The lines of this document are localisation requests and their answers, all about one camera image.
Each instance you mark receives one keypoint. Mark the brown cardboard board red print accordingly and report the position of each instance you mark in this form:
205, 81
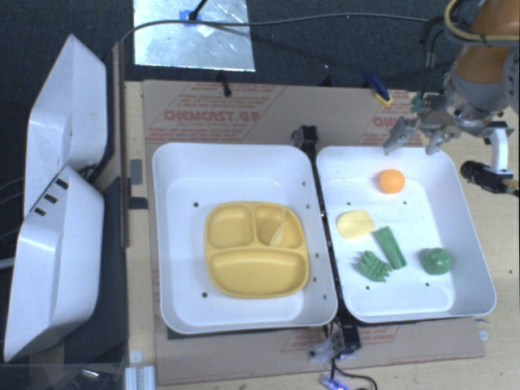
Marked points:
252, 112

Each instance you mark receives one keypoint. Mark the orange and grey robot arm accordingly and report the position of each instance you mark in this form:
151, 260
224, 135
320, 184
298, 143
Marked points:
487, 59

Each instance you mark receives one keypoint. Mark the thin black rod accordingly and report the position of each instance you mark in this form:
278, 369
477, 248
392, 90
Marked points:
325, 226

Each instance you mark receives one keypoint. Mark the green bell pepper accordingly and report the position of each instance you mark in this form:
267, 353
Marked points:
436, 261

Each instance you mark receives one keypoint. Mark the yellow divided plate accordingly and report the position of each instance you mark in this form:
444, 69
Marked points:
254, 272

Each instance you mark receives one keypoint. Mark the green ridged vegetable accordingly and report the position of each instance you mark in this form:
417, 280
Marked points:
373, 267

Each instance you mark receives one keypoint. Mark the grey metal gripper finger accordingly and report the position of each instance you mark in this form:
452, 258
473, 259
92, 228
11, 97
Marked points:
435, 141
400, 135

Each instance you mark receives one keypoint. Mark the orange ball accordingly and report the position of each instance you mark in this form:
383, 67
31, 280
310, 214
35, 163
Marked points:
392, 181

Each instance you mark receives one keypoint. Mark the pale yellow block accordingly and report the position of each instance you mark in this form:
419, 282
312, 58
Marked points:
355, 224

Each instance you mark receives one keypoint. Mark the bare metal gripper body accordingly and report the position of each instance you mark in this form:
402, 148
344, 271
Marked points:
451, 116

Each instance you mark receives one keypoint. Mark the black cylinder on white bracket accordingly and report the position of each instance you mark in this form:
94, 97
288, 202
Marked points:
493, 165

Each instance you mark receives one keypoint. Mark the white plastic tray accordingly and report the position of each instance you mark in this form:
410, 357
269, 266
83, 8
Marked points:
455, 217
191, 234

